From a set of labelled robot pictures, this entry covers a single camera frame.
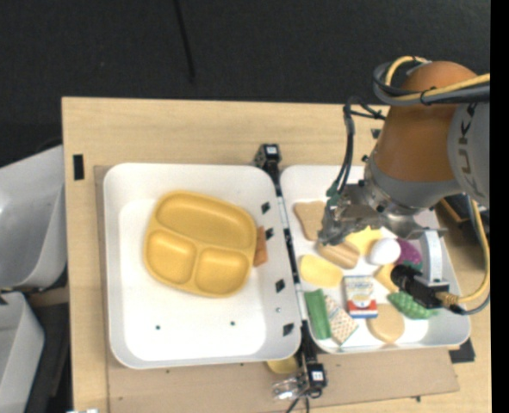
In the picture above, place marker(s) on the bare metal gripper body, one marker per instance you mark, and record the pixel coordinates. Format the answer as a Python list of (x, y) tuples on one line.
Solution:
[(366, 213)]

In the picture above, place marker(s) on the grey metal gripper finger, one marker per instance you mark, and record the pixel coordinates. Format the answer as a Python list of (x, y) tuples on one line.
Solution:
[(325, 236), (341, 236)]

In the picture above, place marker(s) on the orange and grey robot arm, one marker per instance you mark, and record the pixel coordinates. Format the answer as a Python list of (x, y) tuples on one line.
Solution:
[(417, 136)]

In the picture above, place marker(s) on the tan striped bread roll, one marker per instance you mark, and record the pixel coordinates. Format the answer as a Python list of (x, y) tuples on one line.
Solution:
[(340, 254)]

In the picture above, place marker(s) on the yellow cheese slice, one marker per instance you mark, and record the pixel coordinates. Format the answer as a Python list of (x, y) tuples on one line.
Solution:
[(364, 237)]

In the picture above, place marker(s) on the tan bread slice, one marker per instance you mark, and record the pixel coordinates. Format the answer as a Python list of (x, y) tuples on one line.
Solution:
[(309, 220)]

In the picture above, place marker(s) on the thin black and white rod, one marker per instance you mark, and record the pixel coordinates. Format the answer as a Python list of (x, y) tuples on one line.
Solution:
[(289, 248)]

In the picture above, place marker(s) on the white egg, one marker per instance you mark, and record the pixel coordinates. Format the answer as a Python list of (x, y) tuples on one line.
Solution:
[(384, 251)]

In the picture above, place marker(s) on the yellow cheese wedge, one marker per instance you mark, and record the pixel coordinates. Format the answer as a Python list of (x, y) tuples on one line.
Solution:
[(385, 275)]

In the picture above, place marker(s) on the white blue red carton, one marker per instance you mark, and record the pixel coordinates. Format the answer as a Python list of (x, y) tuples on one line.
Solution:
[(359, 295)]

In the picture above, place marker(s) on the checkered cracker packet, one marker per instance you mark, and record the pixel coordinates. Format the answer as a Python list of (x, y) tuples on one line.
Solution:
[(342, 323)]

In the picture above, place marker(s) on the green bumpy vegetable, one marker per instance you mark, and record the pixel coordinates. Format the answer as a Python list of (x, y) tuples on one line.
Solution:
[(405, 306)]

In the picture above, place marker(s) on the round tan biscuit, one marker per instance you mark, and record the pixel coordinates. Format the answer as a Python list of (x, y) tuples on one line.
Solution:
[(386, 324)]

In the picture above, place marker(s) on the yellow divided plate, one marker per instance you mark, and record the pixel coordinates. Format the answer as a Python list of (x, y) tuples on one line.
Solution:
[(202, 239)]

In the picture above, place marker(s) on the yellow flat round piece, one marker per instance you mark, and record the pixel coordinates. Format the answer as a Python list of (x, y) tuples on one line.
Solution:
[(282, 366)]

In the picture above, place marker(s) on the white plastic tray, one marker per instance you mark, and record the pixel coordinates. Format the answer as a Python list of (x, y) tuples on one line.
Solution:
[(194, 329), (443, 329)]

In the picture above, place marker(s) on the clear plastic piece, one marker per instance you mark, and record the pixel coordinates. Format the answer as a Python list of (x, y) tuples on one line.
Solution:
[(286, 389)]

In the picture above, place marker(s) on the black cylinder on white bracket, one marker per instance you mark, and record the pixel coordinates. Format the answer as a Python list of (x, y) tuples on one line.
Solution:
[(431, 252)]

